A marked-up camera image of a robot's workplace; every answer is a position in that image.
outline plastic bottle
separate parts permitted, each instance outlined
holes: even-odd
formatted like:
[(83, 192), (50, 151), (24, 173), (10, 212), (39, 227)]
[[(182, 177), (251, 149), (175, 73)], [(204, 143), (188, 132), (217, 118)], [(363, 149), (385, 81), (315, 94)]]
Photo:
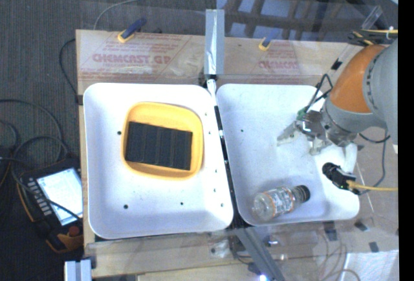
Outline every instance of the plastic bottle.
[(292, 212), (310, 197), (311, 193), (305, 185), (279, 186), (258, 193), (253, 200), (252, 211), (259, 220), (270, 221), (284, 213)]

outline transparent plastic object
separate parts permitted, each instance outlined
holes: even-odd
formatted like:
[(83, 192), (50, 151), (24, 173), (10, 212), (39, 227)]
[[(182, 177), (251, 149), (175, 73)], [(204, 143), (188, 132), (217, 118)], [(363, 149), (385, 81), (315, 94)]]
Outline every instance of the transparent plastic object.
[(309, 200), (311, 193), (307, 186), (280, 186), (258, 193), (253, 200), (253, 215), (260, 221), (270, 221), (282, 214), (292, 212)]

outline white object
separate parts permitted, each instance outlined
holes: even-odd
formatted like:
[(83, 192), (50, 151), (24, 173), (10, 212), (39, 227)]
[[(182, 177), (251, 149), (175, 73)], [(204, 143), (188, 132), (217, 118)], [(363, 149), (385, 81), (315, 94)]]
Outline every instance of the white object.
[[(129, 109), (139, 102), (186, 107), (201, 119), (204, 155), (189, 179), (160, 179), (127, 169), (120, 136)], [(196, 85), (90, 86), (83, 96), (87, 146), (89, 223), (105, 239), (225, 229), (233, 208), (213, 102)]]
[[(217, 91), (237, 207), (251, 225), (351, 219), (359, 211), (358, 196), (322, 174), (327, 162), (344, 165), (341, 148), (329, 146), (311, 156), (304, 135), (278, 146), (277, 137), (314, 93), (314, 87), (304, 85), (226, 84)], [(310, 199), (292, 213), (258, 222), (251, 209), (254, 196), (282, 185), (306, 185)]]

